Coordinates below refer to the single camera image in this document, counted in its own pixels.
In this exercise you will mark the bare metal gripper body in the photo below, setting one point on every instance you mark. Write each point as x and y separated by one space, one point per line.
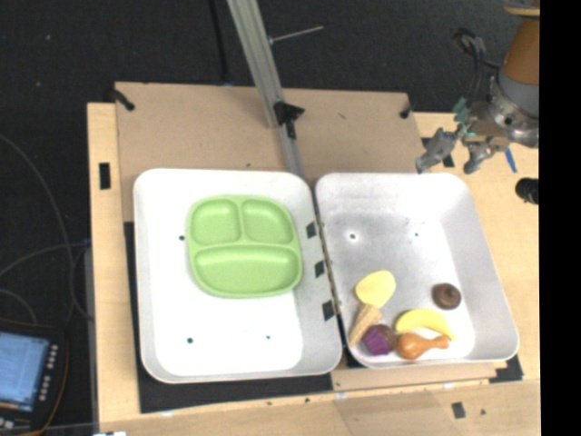
513 127

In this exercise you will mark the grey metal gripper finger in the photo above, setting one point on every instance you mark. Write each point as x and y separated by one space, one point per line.
436 149
477 157

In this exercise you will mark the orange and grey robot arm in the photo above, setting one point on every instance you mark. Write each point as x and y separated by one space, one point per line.
524 57

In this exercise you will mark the white plastic tray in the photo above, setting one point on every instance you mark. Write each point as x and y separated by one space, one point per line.
227 334
399 243

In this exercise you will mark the brown chocolate doughnut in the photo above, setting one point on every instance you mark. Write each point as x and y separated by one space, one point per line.
446 296

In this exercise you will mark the yellow ice cream cone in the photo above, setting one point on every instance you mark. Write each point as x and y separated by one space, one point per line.
374 286

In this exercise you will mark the yellow banana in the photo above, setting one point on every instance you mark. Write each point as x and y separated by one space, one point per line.
422 320

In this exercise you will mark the brown chicken drumstick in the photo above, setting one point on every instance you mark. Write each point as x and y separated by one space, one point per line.
413 346

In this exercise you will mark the green divided plate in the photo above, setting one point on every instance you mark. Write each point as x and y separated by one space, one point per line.
245 268

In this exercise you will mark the brown cardboard board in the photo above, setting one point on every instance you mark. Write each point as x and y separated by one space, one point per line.
204 125

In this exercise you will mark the black cylinder on white bracket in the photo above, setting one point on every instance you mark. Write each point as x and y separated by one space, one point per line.
528 190

